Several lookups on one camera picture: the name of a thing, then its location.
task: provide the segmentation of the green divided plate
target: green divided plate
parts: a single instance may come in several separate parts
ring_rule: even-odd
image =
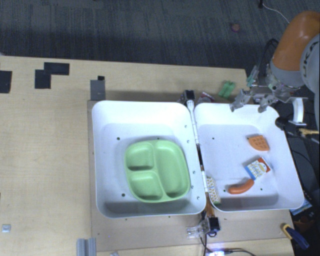
[[[125,151],[124,166],[130,191],[142,202],[176,200],[190,189],[184,153],[169,140],[148,140],[130,145]]]

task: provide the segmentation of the gray carpet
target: gray carpet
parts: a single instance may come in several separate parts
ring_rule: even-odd
[[[243,68],[249,74],[266,42],[271,38],[279,40],[287,26],[280,14],[259,9],[258,3],[258,0],[0,0],[0,52],[9,56]],[[302,11],[320,12],[319,0],[264,3],[281,11],[289,21]],[[239,32],[231,30],[234,23],[240,25]],[[313,98],[306,88],[298,94]],[[306,105],[309,112],[306,118],[314,128],[312,105],[311,101]],[[282,116],[292,112],[291,106],[276,107]],[[319,146],[306,141],[304,144],[319,187]],[[301,157],[295,160],[297,166],[310,164]],[[304,175],[302,180],[307,180],[308,174]],[[320,243],[315,244],[315,251],[320,250]]]

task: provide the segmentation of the toy hot dog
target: toy hot dog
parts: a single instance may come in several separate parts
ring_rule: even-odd
[[[242,194],[248,191],[254,184],[254,180],[250,178],[243,185],[229,187],[228,192],[233,195]]]

